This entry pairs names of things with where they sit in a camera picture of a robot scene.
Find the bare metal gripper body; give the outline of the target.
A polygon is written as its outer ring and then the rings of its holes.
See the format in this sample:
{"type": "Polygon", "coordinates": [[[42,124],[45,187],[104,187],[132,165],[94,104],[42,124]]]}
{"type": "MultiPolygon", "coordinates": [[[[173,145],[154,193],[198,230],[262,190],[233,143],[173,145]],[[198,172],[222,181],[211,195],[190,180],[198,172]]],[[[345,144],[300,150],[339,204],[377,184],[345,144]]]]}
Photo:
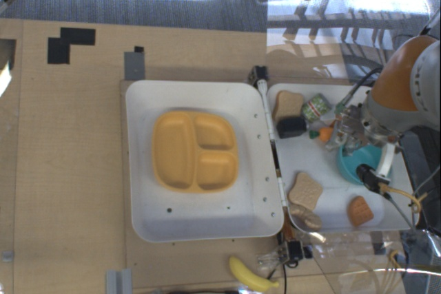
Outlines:
{"type": "Polygon", "coordinates": [[[383,127],[367,110],[358,105],[340,106],[336,114],[336,127],[348,137],[360,139],[360,148],[365,145],[384,147],[387,144],[396,145],[402,134],[383,127]]]}

